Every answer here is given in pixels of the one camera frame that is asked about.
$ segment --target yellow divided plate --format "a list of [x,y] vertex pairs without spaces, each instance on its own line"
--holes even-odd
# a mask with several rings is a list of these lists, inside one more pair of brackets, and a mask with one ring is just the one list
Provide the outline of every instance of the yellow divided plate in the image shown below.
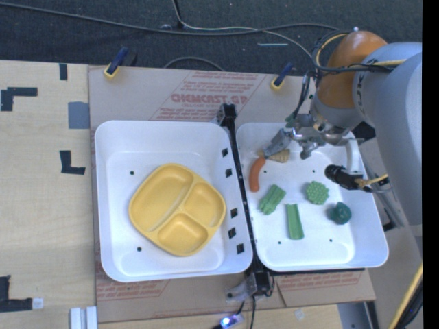
[[164,164],[133,195],[131,223],[170,254],[200,251],[224,220],[226,202],[206,180],[180,164]]

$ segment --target black cable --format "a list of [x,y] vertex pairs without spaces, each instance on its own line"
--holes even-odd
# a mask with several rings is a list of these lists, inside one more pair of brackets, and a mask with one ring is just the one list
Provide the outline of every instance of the black cable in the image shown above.
[[307,95],[309,92],[309,83],[311,81],[311,77],[315,77],[315,76],[316,76],[316,74],[314,71],[307,71],[305,73],[305,75],[303,76],[302,90],[300,92],[300,97],[299,97],[299,101],[298,101],[298,104],[296,106],[296,109],[285,119],[285,122],[287,122],[287,124],[286,124],[287,128],[293,127],[294,119],[296,119],[296,117],[300,111],[300,108],[302,107],[303,103],[307,99]]
[[272,283],[270,285],[270,290],[266,291],[264,295],[266,297],[271,297],[271,295],[273,295],[275,286],[276,286],[276,280],[274,279],[274,276],[272,276]]
[[238,315],[238,314],[241,313],[242,308],[244,307],[244,304],[245,304],[245,303],[246,303],[245,301],[243,301],[243,302],[241,303],[241,306],[239,307],[239,310],[235,313],[236,315]]
[[188,31],[172,31],[172,30],[166,30],[166,29],[154,29],[154,28],[148,28],[148,27],[141,27],[139,25],[130,25],[127,23],[120,23],[120,22],[113,22],[108,21],[104,19],[99,19],[95,17],[89,17],[89,16],[83,16],[80,14],[71,14],[68,12],[61,12],[61,11],[55,11],[55,10],[48,10],[45,8],[35,8],[33,6],[28,5],[21,5],[17,3],[7,3],[5,1],[0,1],[0,6],[7,7],[7,8],[17,8],[22,10],[30,10],[34,12],[40,12],[44,14],[53,14],[56,16],[63,16],[63,17],[69,17],[73,19],[82,19],[85,21],[91,21],[91,22],[97,22],[107,25],[113,25],[117,27],[124,27],[128,29],[135,29],[135,30],[141,30],[144,32],[152,32],[152,33],[162,33],[162,34],[171,34],[171,35],[178,35],[178,36],[240,36],[240,35],[248,35],[248,34],[257,34],[257,33],[263,33],[267,31],[272,30],[278,30],[278,29],[286,29],[286,28],[293,28],[293,27],[319,27],[319,28],[325,28],[325,29],[332,29],[332,30],[338,30],[338,28],[332,27],[330,25],[324,25],[320,23],[290,23],[286,25],[277,25],[273,27],[266,27],[266,28],[248,28],[244,31],[239,32],[188,32]]
[[354,71],[357,72],[358,67],[364,67],[366,70],[365,71],[384,71],[384,72],[390,72],[392,70],[392,67],[388,67],[388,66],[383,66],[380,64],[364,64],[364,63],[352,63],[350,64],[348,67],[353,67]]
[[165,66],[163,66],[163,68],[166,69],[166,68],[168,68],[169,66],[171,66],[174,63],[177,63],[177,62],[180,62],[180,61],[186,61],[186,60],[195,60],[195,61],[205,62],[205,63],[210,64],[211,66],[215,67],[219,71],[223,71],[223,72],[226,71],[221,66],[218,66],[216,63],[213,63],[213,62],[211,62],[211,61],[209,61],[209,60],[207,60],[205,58],[197,58],[197,57],[193,57],[193,56],[176,58],[176,59],[174,59],[172,61],[169,61]]
[[256,313],[256,297],[253,295],[253,310],[252,310],[252,321],[250,322],[250,329],[253,329],[254,314]]

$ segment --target metal bracket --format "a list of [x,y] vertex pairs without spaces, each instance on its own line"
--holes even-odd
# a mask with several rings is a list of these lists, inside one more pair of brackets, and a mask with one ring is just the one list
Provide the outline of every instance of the metal bracket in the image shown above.
[[254,295],[258,290],[256,284],[256,277],[251,273],[239,285],[226,290],[226,301],[229,302],[243,302],[248,297]]
[[97,329],[96,306],[70,308],[69,329]]
[[271,140],[271,144],[263,150],[264,156],[267,158],[286,149],[291,143],[291,140],[290,133],[281,128]]

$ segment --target green celery stick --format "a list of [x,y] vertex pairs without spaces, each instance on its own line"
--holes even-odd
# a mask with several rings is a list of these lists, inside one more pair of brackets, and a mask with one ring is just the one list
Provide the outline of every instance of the green celery stick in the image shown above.
[[265,215],[273,213],[285,195],[286,192],[283,189],[279,188],[275,184],[271,185],[268,193],[259,202],[259,210],[261,210]]
[[305,237],[303,234],[302,222],[300,221],[299,209],[297,204],[287,204],[288,232],[289,238],[300,240]]

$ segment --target black screw hole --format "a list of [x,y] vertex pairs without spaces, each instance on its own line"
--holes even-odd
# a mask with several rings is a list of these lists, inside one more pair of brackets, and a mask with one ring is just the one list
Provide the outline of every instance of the black screw hole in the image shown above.
[[236,251],[237,251],[238,254],[244,252],[244,244],[238,244],[236,246]]
[[228,238],[231,239],[236,235],[236,229],[232,228],[228,231]]

